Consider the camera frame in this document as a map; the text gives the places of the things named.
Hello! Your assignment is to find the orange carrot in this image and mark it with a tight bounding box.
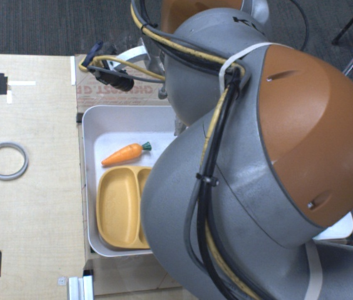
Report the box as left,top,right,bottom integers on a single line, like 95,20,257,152
101,141,153,168

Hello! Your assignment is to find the white plastic tray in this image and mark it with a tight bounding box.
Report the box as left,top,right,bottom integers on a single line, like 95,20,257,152
81,104,181,258
312,211,353,241

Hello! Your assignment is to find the yellow divided plate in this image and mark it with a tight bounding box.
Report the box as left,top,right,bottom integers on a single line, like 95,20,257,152
95,165,154,251

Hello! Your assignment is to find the black cylinder on white bracket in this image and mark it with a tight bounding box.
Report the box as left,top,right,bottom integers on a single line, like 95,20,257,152
81,40,152,93

